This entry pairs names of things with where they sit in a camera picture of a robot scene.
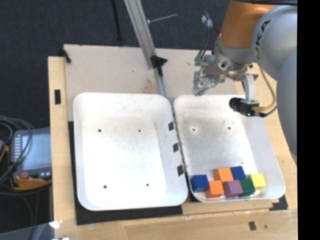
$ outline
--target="orange cube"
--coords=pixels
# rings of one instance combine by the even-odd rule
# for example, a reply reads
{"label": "orange cube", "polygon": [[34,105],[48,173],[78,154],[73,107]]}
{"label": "orange cube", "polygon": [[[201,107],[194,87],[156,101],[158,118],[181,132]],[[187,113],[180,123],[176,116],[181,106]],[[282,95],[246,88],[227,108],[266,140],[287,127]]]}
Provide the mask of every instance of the orange cube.
{"label": "orange cube", "polygon": [[222,184],[228,182],[228,181],[233,181],[234,176],[232,174],[232,171],[230,167],[227,168],[219,168],[213,173],[214,179],[216,181],[222,181]]}
{"label": "orange cube", "polygon": [[221,180],[209,180],[209,188],[205,191],[208,199],[219,198],[225,193]]}

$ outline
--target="block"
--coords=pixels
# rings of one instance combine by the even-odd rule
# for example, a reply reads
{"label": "block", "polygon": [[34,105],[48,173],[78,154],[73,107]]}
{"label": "block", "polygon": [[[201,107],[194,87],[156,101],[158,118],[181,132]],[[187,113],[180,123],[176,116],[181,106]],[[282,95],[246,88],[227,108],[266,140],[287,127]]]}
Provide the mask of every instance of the block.
{"label": "block", "polygon": [[209,188],[209,181],[206,174],[194,175],[190,182],[192,191],[195,193],[205,192]]}
{"label": "block", "polygon": [[234,180],[231,169],[229,167],[219,168],[215,170],[215,172],[213,173],[213,177],[216,181],[222,181],[222,184],[226,183],[227,181]]}
{"label": "block", "polygon": [[209,188],[205,192],[208,199],[219,198],[225,193],[221,180],[210,180]]}
{"label": "block", "polygon": [[251,179],[256,190],[261,190],[267,184],[265,181],[265,177],[262,173],[251,174],[248,179]]}
{"label": "block", "polygon": [[223,184],[225,198],[239,197],[244,193],[240,180],[230,180]]}
{"label": "block", "polygon": [[252,182],[252,179],[241,179],[240,180],[243,193],[239,197],[247,197],[252,195],[254,192],[256,192],[254,183]]}
{"label": "block", "polygon": [[234,180],[245,180],[246,174],[242,166],[231,167],[231,172]]}

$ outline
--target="red button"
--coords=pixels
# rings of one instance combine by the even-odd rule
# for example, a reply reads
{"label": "red button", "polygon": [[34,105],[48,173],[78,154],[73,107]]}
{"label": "red button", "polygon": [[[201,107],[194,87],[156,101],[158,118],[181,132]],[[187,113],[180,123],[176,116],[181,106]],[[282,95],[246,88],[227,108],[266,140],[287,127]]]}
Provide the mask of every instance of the red button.
{"label": "red button", "polygon": [[22,178],[22,179],[28,179],[28,178],[29,178],[29,172],[23,171],[23,172],[21,173],[21,178]]}

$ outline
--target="dark background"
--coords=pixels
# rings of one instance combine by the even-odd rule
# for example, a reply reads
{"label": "dark background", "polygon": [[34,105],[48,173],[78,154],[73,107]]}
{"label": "dark background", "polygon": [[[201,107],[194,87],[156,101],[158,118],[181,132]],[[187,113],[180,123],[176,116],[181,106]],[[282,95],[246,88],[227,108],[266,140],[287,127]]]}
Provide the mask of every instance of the dark background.
{"label": "dark background", "polygon": [[[117,41],[111,0],[0,0],[0,115],[35,128],[50,126],[48,56],[63,44],[138,47],[124,0],[115,0],[122,42]],[[156,48],[200,49],[201,16],[222,26],[228,0],[141,0],[147,19],[178,14],[152,23]],[[212,32],[208,49],[218,33]],[[47,190],[25,196],[36,224],[50,221]],[[28,205],[19,196],[0,194],[0,233],[29,227]]]}

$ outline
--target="white tray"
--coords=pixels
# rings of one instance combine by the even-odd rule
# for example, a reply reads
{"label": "white tray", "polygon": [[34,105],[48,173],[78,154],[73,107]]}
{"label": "white tray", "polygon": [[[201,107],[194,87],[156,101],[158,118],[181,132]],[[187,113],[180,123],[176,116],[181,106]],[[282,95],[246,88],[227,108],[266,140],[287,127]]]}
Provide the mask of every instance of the white tray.
{"label": "white tray", "polygon": [[174,101],[177,130],[188,179],[206,174],[214,180],[218,168],[242,166],[246,175],[263,173],[266,187],[252,196],[207,199],[204,192],[193,195],[201,202],[278,199],[285,193],[278,161],[261,117],[246,117],[229,107],[236,95],[183,95]]}
{"label": "white tray", "polygon": [[177,206],[188,196],[170,102],[81,93],[73,102],[77,194],[92,211]]}

